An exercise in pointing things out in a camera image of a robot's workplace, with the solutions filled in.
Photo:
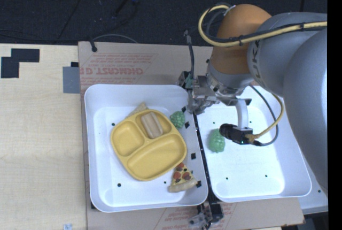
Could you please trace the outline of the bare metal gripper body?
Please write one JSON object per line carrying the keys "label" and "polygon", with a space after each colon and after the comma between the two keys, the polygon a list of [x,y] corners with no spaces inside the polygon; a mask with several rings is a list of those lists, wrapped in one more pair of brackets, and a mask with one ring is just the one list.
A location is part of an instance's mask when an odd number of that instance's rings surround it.
{"label": "bare metal gripper body", "polygon": [[218,103],[216,92],[204,75],[196,76],[188,81],[189,103]]}

